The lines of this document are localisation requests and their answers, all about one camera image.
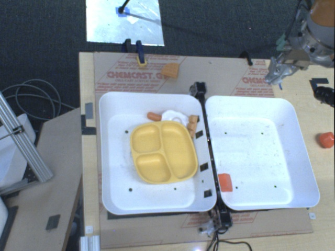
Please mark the tan biscuit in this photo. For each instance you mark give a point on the tan biscuit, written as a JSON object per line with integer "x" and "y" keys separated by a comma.
{"x": 193, "y": 125}

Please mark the white plastic tray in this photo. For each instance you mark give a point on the white plastic tray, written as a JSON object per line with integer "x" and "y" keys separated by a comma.
{"x": 256, "y": 153}
{"x": 117, "y": 166}

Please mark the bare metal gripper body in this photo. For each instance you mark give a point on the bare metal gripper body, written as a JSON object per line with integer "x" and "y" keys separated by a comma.
{"x": 298, "y": 56}

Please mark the black cylinder on white bracket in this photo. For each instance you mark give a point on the black cylinder on white bracket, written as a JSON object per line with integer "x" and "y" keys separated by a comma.
{"x": 325, "y": 95}

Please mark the white fried egg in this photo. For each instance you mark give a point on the white fried egg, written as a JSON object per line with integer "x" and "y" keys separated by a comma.
{"x": 171, "y": 115}

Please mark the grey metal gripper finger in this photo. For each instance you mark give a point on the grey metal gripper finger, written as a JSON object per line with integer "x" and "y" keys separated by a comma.
{"x": 287, "y": 70}
{"x": 272, "y": 70}

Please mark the orange rounded block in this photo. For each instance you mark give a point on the orange rounded block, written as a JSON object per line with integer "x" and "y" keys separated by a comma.
{"x": 327, "y": 140}

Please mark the brown cardboard board red print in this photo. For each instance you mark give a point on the brown cardboard board red print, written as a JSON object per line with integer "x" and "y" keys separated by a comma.
{"x": 225, "y": 69}

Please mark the orange cube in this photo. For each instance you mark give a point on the orange cube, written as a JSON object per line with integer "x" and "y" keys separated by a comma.
{"x": 225, "y": 182}

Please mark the orange sausage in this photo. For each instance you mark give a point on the orange sausage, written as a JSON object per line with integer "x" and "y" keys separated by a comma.
{"x": 154, "y": 116}

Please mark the thin black rod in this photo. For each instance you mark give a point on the thin black rod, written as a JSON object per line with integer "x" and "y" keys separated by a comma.
{"x": 209, "y": 140}

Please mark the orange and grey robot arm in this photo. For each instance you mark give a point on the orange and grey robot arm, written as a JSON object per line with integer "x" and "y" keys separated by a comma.
{"x": 323, "y": 6}

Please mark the yellow divided plate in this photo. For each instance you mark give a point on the yellow divided plate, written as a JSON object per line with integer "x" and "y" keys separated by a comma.
{"x": 175, "y": 145}

